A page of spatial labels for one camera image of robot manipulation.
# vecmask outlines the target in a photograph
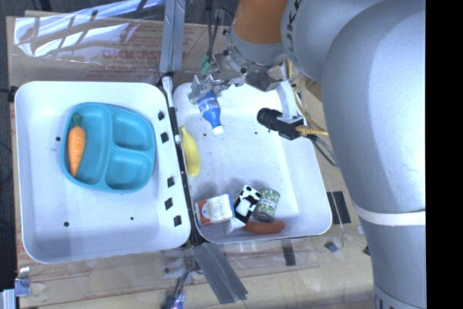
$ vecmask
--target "black hole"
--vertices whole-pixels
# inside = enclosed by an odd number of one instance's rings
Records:
[[[170,197],[168,200],[166,200],[164,202],[164,205],[166,206],[166,210],[169,210],[172,206],[173,206],[173,202],[172,202],[172,197]]]
[[[175,218],[174,218],[174,227],[180,225],[182,223],[182,217],[180,215],[177,215]]]

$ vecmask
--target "brown sausage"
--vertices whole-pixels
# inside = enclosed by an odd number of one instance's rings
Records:
[[[249,221],[243,228],[245,231],[258,234],[278,233],[284,229],[284,221],[278,220],[271,223],[259,223],[257,221]]]

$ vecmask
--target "can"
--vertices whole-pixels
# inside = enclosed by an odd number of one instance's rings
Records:
[[[280,194],[271,188],[259,190],[260,200],[255,207],[252,217],[259,221],[273,221],[276,212],[276,205],[280,199]]]

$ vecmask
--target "white bottle cap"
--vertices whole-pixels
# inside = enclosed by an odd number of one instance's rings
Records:
[[[217,126],[217,127],[214,127],[214,128],[212,129],[212,133],[213,133],[214,135],[222,134],[223,132],[224,132],[224,127],[223,127],[222,125],[219,125],[219,126]]]

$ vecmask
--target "bottle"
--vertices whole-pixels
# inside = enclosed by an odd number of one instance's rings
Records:
[[[220,105],[218,104],[216,95],[211,90],[203,96],[197,106],[201,111],[201,115],[212,125],[212,133],[215,135],[224,132],[224,127],[220,123]]]

